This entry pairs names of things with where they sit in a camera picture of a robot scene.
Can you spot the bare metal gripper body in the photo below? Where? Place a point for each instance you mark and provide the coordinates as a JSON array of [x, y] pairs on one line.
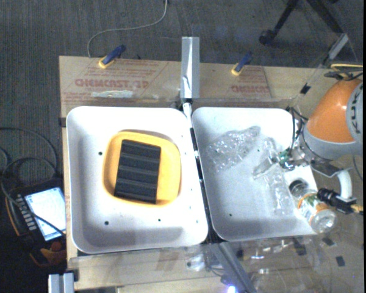
[[299, 158]]

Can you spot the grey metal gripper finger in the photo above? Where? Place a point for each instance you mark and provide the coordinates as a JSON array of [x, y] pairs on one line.
[[266, 165]]

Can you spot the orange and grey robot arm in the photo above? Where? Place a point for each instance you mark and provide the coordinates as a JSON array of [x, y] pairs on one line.
[[329, 117]]

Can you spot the slim clear plastic bottle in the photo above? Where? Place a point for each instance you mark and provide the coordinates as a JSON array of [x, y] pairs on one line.
[[280, 191]]

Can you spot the crumpled clear plastic bottle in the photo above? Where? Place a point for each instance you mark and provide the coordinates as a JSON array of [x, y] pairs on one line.
[[228, 148]]

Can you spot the white plastic tray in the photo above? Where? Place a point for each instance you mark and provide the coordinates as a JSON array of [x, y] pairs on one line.
[[88, 163], [241, 200]]

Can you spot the orange label bottle black cap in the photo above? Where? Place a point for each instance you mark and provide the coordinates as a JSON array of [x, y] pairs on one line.
[[315, 209]]

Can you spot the yellow plate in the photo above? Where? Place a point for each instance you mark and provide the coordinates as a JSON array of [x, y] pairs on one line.
[[170, 163]]

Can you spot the black ribbed block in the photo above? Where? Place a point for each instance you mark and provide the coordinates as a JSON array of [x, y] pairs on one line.
[[138, 171]]

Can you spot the brown cardboard board red print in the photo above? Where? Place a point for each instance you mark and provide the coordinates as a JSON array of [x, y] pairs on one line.
[[79, 81]]

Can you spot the black cylinder on white bracket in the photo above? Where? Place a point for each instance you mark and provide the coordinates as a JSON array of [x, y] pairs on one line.
[[335, 197]]

